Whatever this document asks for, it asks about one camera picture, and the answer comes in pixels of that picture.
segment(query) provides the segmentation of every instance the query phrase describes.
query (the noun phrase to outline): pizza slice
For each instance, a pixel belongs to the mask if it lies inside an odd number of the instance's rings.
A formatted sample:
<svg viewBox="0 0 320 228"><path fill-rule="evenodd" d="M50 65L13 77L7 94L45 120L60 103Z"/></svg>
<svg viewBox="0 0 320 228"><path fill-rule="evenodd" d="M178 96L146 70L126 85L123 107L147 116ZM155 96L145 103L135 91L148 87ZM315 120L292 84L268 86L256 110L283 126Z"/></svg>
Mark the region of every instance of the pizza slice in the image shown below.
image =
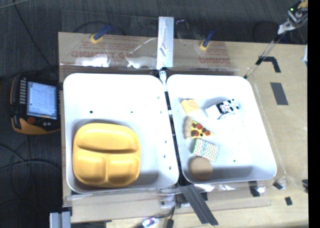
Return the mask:
<svg viewBox="0 0 320 228"><path fill-rule="evenodd" d="M186 139L204 138L213 135L215 134L204 128L200 123L196 122L191 117L187 116L184 122L184 137Z"/></svg>

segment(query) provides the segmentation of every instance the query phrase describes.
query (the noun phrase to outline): yellow plate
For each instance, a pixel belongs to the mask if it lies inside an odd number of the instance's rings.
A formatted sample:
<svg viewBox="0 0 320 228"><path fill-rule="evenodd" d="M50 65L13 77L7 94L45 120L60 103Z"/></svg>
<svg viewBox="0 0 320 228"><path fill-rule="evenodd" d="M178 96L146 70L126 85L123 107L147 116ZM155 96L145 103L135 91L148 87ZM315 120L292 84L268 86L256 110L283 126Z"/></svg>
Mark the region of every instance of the yellow plate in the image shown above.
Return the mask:
<svg viewBox="0 0 320 228"><path fill-rule="evenodd" d="M84 184L126 187L138 178L140 163L139 138L126 126L91 123L82 126L75 134L73 172Z"/></svg>

